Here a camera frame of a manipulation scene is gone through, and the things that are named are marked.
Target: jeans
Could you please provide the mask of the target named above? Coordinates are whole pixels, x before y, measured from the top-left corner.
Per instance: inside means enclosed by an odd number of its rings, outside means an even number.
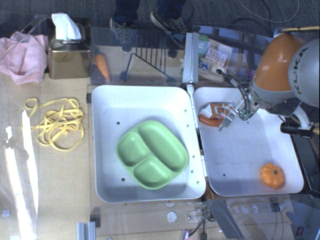
[[[187,0],[159,0],[157,12],[163,19],[177,19],[182,14],[182,8]],[[137,18],[140,0],[115,0],[113,20],[122,23],[132,23]]]

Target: tissue box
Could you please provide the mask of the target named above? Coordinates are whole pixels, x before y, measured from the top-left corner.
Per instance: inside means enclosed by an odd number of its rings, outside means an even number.
[[[51,20],[48,23],[48,69],[52,79],[89,77],[92,58],[91,23],[85,17],[75,17],[72,20],[80,29],[80,41],[57,40],[55,25]]]

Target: pink cloth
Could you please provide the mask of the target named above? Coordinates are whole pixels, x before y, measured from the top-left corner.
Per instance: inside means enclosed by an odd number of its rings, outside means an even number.
[[[0,38],[0,72],[10,75],[17,85],[40,83],[48,66],[48,47],[48,37],[44,35],[15,32],[10,39]]]

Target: toy pumpkin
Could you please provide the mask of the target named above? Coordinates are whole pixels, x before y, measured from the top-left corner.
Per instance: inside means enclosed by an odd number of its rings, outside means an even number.
[[[260,170],[260,177],[267,186],[277,189],[284,182],[284,173],[280,167],[267,163]]]

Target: green plastic tray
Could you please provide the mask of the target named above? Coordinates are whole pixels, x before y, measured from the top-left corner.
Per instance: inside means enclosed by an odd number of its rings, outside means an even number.
[[[184,145],[155,120],[144,121],[127,131],[116,145],[116,154],[130,175],[148,190],[164,187],[189,163]]]

